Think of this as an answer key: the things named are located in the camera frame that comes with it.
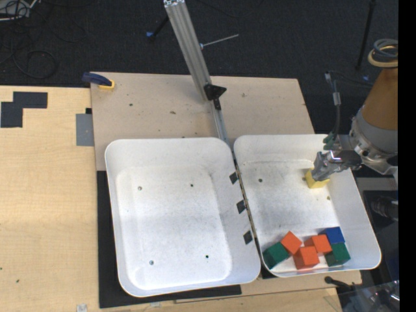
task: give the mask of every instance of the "white tray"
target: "white tray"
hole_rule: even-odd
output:
[[[118,276],[145,297],[258,277],[260,258],[227,144],[116,140],[105,152]]]
[[[320,256],[320,263],[307,270],[297,270],[290,257],[269,269],[275,276],[373,269],[381,261],[380,248],[351,170],[333,174],[320,189],[309,188],[302,179],[313,168],[325,136],[245,135],[234,143],[261,251],[280,241],[289,230],[305,241],[324,228],[339,226],[351,256],[344,265],[333,267]]]

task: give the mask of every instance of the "black bracket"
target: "black bracket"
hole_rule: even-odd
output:
[[[224,88],[223,86],[215,86],[208,83],[203,86],[203,90],[205,91],[207,99],[209,101],[214,101],[215,108],[217,110],[221,110],[220,97],[224,92],[226,92],[227,88]]]

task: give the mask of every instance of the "red block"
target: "red block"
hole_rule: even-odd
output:
[[[280,242],[290,254],[295,254],[302,245],[302,241],[292,231],[286,233]]]
[[[327,254],[332,251],[331,244],[326,235],[312,236],[304,242],[305,246],[314,246],[318,253]]]
[[[319,264],[318,252],[314,246],[303,246],[293,255],[296,269],[312,268]]]

